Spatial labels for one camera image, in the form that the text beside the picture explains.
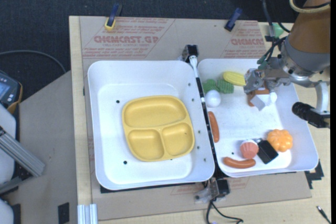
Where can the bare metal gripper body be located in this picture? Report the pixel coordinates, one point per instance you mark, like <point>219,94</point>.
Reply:
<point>278,74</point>

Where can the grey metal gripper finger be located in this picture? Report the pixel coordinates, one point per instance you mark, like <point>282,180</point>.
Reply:
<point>252,81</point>

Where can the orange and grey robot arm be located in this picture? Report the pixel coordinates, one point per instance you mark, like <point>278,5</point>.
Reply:
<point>311,26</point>

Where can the yellow corn cob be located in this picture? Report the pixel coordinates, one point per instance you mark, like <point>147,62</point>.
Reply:
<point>233,78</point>

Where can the white carton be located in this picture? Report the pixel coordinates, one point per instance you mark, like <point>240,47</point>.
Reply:
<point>261,102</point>

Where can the green textured toy vegetable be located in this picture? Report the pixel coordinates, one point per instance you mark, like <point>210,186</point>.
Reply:
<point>225,86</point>

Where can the white plastic tray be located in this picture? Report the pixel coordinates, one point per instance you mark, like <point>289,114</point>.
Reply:
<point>244,120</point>
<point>110,123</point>

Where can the green broccoli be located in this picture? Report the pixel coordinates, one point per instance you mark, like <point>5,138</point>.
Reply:
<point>209,85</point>

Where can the white egg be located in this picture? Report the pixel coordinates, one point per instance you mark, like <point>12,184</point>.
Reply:
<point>212,98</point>

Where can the thin black and white rod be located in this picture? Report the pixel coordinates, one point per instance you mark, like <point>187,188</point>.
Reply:
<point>199,84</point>

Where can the orange sausage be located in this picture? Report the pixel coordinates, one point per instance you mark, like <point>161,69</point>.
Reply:
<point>239,163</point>
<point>214,127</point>

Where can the orange pumpkin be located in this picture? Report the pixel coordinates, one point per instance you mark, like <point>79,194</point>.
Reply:
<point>280,140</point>

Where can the black rectangular packet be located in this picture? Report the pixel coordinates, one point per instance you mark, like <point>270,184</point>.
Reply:
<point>267,152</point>

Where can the yellow divided plate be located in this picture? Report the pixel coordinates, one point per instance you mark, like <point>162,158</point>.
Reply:
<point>155,112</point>

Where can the brown cardboard board, red print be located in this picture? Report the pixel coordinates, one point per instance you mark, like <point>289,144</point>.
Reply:
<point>147,42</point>

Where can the black cylinder on white bracket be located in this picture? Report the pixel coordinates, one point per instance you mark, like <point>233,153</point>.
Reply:
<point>305,112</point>

